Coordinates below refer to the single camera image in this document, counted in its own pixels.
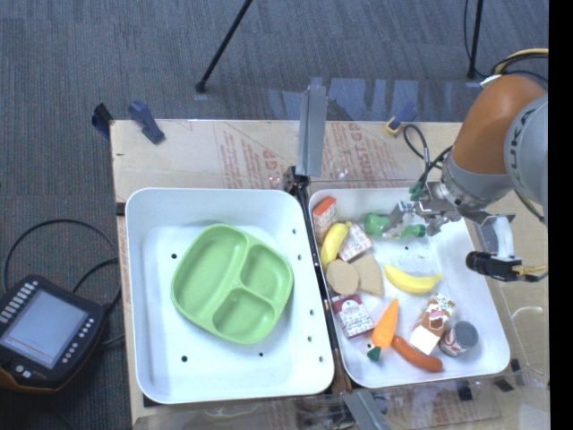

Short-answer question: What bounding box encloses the brown bread slice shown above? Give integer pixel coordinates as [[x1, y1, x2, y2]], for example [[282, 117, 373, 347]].
[[351, 254, 385, 297]]

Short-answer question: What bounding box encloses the brown and white cupcake carton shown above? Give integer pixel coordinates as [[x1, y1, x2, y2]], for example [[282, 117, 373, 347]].
[[408, 292, 458, 357]]

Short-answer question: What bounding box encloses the orange sausage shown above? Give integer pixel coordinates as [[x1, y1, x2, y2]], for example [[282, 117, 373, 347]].
[[391, 335, 445, 374]]

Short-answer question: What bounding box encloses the clear bottle with green cap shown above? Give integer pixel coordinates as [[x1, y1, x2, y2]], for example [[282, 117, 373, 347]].
[[382, 223, 427, 240]]

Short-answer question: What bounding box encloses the pink and white carton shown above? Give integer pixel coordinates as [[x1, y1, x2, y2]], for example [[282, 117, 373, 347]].
[[338, 223, 374, 263]]

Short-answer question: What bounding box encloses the thin black rod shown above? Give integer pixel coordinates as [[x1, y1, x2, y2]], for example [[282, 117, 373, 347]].
[[291, 181, 353, 394]]

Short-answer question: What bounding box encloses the green divided plate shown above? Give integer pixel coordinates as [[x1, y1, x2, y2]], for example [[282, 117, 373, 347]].
[[169, 223, 295, 346]]

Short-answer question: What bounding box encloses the white plastic tray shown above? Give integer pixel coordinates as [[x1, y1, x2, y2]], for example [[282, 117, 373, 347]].
[[124, 187, 336, 406], [307, 187, 512, 390]]

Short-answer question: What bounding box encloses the orange carrot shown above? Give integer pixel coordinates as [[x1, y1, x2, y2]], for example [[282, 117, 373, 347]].
[[366, 297, 400, 363]]

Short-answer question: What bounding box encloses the red and white carton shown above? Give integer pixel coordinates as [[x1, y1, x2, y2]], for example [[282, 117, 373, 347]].
[[330, 293, 376, 340]]

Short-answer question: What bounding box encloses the black cylinder on white bracket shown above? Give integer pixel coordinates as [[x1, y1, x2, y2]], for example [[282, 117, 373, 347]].
[[465, 215, 523, 283]]

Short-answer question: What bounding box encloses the small grey-topped can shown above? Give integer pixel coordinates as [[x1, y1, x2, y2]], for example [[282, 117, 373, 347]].
[[439, 321, 481, 358]]

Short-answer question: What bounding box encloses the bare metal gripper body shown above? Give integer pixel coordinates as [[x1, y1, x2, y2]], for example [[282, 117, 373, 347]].
[[412, 180, 492, 226]]

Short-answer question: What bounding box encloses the brown cardboard board red print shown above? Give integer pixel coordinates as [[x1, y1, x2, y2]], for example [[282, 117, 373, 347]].
[[109, 118, 550, 430]]

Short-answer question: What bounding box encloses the black tripod leg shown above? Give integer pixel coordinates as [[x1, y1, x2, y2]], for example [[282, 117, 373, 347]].
[[194, 0, 265, 94], [466, 0, 490, 81]]

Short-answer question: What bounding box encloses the black block with thin wires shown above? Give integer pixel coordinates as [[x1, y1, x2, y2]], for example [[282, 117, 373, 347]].
[[282, 166, 312, 197]]

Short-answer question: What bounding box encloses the yellow banana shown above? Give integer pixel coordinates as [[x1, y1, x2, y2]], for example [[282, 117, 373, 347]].
[[383, 263, 444, 296], [320, 220, 354, 269]]

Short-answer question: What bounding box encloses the orange and white carton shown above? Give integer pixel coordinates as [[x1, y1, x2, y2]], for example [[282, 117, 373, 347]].
[[312, 195, 338, 242]]

